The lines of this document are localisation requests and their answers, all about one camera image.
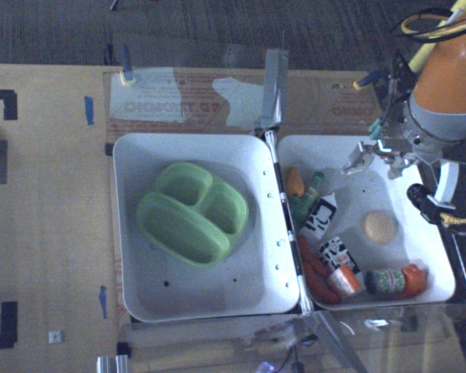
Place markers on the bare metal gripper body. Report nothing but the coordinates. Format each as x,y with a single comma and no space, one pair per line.
411,148

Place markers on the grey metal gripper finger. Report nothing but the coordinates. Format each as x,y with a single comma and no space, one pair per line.
361,157
399,167

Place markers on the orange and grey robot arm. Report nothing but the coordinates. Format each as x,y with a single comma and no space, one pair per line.
444,84

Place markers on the round tan biscuit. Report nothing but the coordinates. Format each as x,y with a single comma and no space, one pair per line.
379,227

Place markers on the brown cardboard board red print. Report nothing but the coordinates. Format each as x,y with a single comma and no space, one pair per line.
326,103

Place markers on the orange carrot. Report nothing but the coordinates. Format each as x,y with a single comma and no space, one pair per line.
295,183

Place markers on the green bottle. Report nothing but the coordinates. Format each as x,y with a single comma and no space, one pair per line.
304,202

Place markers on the black and white carton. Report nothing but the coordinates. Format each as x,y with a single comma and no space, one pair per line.
318,218

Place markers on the white plastic tray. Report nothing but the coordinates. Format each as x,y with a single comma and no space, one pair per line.
202,297
419,247

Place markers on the cow print carton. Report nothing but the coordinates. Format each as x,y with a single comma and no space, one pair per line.
336,253

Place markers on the orange toy food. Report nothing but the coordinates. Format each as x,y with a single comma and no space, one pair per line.
414,280

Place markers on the green patterned can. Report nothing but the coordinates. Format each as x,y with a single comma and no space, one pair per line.
386,281

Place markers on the orange and white bottle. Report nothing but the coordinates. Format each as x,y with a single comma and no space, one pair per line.
345,282

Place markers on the green divided plate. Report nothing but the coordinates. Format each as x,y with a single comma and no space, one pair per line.
186,224

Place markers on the small white square piece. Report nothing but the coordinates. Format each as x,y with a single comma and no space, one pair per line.
55,337

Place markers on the black cylinder on white bracket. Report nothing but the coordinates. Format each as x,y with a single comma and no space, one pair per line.
425,200

